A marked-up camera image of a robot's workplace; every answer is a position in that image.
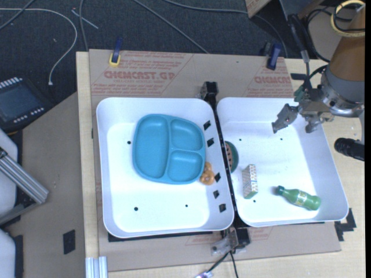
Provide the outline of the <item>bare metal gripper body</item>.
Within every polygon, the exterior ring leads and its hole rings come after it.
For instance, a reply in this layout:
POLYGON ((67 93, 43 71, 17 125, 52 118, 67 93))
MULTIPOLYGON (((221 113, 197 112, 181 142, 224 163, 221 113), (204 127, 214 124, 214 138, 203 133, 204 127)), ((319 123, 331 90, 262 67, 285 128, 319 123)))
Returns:
POLYGON ((364 112, 362 103, 348 101, 338 94, 321 92, 298 92, 298 111, 303 116, 331 119, 330 116, 357 118, 364 112))

